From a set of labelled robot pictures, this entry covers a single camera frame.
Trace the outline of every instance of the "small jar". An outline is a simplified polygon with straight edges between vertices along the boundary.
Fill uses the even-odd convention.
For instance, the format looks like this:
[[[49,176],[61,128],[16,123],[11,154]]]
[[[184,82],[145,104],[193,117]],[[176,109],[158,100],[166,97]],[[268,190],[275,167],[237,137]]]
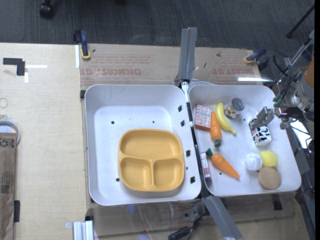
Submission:
[[[231,103],[224,109],[224,114],[229,119],[235,119],[242,110],[245,109],[245,104],[239,98],[233,98]]]

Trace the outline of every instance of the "white tray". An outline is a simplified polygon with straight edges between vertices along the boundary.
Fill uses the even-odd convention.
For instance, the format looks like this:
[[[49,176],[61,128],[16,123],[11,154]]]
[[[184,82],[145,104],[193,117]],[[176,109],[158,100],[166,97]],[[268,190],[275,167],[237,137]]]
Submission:
[[[189,90],[189,99],[192,115],[195,118],[197,105],[215,109],[219,102],[228,105],[233,98],[240,98],[245,104],[245,109],[235,119],[230,119],[236,135],[222,131],[222,145],[214,147],[208,131],[196,129],[196,138],[200,152],[208,148],[213,153],[220,153],[232,164],[239,173],[240,179],[235,179],[213,167],[208,157],[212,183],[207,184],[207,189],[215,196],[241,196],[263,193],[280,193],[297,190],[301,185],[301,175],[294,157],[286,130],[280,129],[281,120],[274,117],[268,128],[272,141],[267,146],[256,147],[249,122],[256,117],[263,107],[273,108],[274,93],[263,85],[195,85]],[[260,153],[269,150],[276,154],[277,171],[281,176],[281,185],[274,190],[261,186],[257,171],[246,169],[244,159],[247,153]]]
[[[84,100],[89,192],[96,203],[115,206],[187,201],[199,195],[201,181],[196,151],[186,98],[181,89],[173,85],[98,84],[87,89]],[[184,153],[185,176],[177,189],[167,192],[135,191],[121,181],[119,140],[128,130],[145,128],[171,131],[179,137]]]

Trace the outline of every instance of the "toy lemon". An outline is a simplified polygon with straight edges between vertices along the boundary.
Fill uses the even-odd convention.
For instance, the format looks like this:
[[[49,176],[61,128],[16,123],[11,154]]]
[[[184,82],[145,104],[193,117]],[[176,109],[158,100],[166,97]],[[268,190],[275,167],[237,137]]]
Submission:
[[[261,151],[262,165],[266,167],[274,167],[278,163],[277,156],[271,151]]]

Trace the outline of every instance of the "yellow plate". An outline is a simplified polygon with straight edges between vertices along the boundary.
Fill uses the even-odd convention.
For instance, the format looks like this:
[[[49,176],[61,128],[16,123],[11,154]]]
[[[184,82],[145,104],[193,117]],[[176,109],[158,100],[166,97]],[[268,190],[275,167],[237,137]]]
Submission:
[[[167,130],[127,131],[120,139],[118,166],[123,183],[135,191],[171,191],[185,177],[181,141]]]

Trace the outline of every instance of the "toy banana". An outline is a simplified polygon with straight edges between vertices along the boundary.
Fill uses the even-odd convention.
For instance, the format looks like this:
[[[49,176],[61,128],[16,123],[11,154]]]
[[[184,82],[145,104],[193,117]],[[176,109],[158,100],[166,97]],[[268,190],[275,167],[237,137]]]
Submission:
[[[216,105],[214,112],[215,112],[216,118],[219,121],[220,127],[225,131],[229,131],[233,134],[236,134],[236,130],[234,130],[231,127],[229,121],[225,116],[224,104],[222,102],[219,102],[218,105]]]

